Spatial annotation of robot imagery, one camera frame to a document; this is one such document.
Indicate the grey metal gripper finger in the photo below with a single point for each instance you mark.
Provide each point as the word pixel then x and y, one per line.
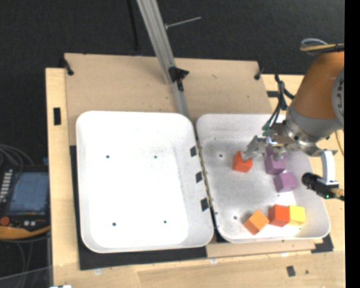
pixel 253 148
pixel 278 153

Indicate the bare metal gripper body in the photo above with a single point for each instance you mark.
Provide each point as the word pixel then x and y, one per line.
pixel 298 139

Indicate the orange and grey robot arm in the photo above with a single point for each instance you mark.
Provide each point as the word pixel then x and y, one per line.
pixel 318 91

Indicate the purple cube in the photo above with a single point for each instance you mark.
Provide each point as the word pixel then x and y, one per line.
pixel 274 165
pixel 285 182

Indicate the red cube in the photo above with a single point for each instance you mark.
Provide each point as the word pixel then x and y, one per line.
pixel 241 165
pixel 278 215

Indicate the white plastic tray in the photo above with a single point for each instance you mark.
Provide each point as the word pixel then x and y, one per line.
pixel 246 190
pixel 138 184

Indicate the yellow cube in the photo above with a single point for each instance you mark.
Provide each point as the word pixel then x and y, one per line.
pixel 297 214

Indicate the orange cube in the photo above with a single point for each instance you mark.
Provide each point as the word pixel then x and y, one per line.
pixel 256 222

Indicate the brown cardboard board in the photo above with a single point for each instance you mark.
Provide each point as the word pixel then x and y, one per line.
pixel 123 82

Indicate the black cylinder on white bracket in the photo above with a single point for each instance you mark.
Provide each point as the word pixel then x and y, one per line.
pixel 318 184

